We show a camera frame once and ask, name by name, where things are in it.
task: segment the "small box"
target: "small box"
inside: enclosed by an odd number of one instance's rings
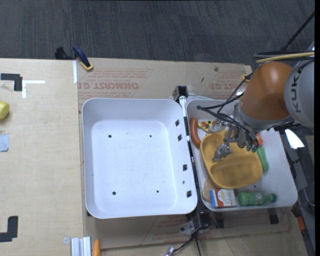
[[[236,196],[233,189],[211,189],[209,194],[213,208],[237,206]]]

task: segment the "orange marker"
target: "orange marker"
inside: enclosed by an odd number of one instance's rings
[[[100,256],[100,241],[96,239],[93,244],[92,256]]]

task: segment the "gray carpet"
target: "gray carpet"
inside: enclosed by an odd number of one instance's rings
[[[92,58],[240,63],[255,70],[253,55],[279,51],[314,11],[315,0],[0,0],[0,58],[55,59],[59,46],[74,58],[77,45]],[[314,40],[312,18],[287,50],[306,50]],[[314,166],[310,172],[314,187]],[[313,256],[315,215],[305,217]]]

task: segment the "blue and yellow clamp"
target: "blue and yellow clamp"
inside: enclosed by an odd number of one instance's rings
[[[80,65],[86,70],[91,71],[94,66],[88,60],[87,56],[85,55],[84,51],[79,46],[73,46],[72,50],[74,51],[75,55],[78,56],[81,60]]]

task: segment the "yellow cable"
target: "yellow cable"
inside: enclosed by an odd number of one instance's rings
[[[314,56],[315,52],[303,52],[303,53],[294,53],[294,54],[287,54],[287,55],[280,55],[280,56],[274,56],[269,58],[262,58],[257,60],[255,63],[262,63],[262,62],[269,62],[269,61],[278,61],[278,60],[284,60],[284,59],[292,59],[292,58],[299,58],[299,57],[309,57]]]

